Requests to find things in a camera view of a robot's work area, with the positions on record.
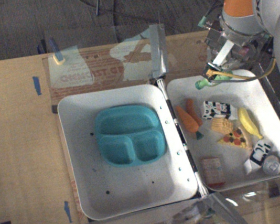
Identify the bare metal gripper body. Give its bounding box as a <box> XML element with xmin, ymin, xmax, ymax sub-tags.
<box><xmin>200</xmin><ymin>13</ymin><xmax>253</xmax><ymax>74</ymax></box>

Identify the green bottle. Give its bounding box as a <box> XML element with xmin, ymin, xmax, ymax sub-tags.
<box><xmin>193</xmin><ymin>71</ymin><xmax>235</xmax><ymax>91</ymax></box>

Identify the cow print milk carton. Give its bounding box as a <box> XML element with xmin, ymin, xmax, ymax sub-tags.
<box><xmin>199</xmin><ymin>96</ymin><xmax>239</xmax><ymax>126</ymax></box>

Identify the brown cardboard board red print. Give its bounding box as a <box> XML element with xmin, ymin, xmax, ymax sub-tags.
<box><xmin>41</xmin><ymin>15</ymin><xmax>280</xmax><ymax>224</ymax></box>

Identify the orange carrot with green top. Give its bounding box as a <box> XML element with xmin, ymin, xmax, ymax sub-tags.
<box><xmin>175</xmin><ymin>102</ymin><xmax>205</xmax><ymax>143</ymax></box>

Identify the yellow banana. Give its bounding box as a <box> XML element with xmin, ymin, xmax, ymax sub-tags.
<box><xmin>237</xmin><ymin>104</ymin><xmax>264</xmax><ymax>143</ymax></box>

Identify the pizza slice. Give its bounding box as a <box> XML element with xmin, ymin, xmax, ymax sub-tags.
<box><xmin>215</xmin><ymin>125</ymin><xmax>254</xmax><ymax>156</ymax></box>

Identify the black and white carton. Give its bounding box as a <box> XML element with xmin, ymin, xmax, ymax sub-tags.
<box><xmin>239</xmin><ymin>137</ymin><xmax>276</xmax><ymax>175</ymax></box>

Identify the blue divided plate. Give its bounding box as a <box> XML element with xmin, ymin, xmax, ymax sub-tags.
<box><xmin>91</xmin><ymin>99</ymin><xmax>170</xmax><ymax>173</ymax></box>

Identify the white plastic tray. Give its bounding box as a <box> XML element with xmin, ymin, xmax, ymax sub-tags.
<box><xmin>55</xmin><ymin>77</ymin><xmax>201</xmax><ymax>224</ymax></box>
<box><xmin>164</xmin><ymin>61</ymin><xmax>280</xmax><ymax>198</ymax></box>

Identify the clear plastic bottle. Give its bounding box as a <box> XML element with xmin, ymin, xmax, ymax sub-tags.
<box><xmin>260</xmin><ymin>153</ymin><xmax>280</xmax><ymax>177</ymax></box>

